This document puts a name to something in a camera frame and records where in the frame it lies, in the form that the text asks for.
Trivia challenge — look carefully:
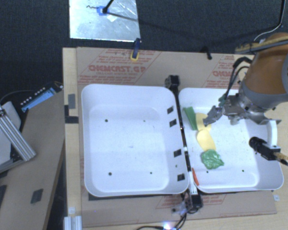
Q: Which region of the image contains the brown cardboard board red print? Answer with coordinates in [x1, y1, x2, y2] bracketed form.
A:
[75, 46, 278, 228]

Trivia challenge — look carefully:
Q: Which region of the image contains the thin black and white rod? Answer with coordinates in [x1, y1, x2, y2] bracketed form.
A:
[172, 85, 198, 196]

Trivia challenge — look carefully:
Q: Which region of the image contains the black block with thin wires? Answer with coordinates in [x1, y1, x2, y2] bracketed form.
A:
[181, 192, 204, 213]
[164, 74, 181, 89]

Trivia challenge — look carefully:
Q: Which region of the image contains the green lettuce leaf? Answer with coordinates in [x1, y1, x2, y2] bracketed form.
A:
[200, 149, 225, 171]

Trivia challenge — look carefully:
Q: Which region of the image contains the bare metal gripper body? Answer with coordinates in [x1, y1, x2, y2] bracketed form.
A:
[222, 93, 265, 125]

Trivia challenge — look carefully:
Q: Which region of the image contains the green flat strip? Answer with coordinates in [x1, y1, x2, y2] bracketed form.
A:
[183, 106, 199, 131]

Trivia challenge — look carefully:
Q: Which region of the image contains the white plastic tray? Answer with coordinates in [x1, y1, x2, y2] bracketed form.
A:
[178, 87, 285, 194]
[81, 83, 191, 198]

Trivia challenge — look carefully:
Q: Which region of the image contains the yellow flat slice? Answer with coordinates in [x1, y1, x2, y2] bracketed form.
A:
[196, 129, 217, 152]
[195, 112, 212, 132]

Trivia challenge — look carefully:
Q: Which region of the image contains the orange carrot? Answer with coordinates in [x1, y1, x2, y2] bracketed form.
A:
[191, 167, 200, 186]

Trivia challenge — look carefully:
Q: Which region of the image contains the black cylinder on white bracket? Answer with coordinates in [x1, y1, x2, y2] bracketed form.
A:
[249, 119, 282, 161]

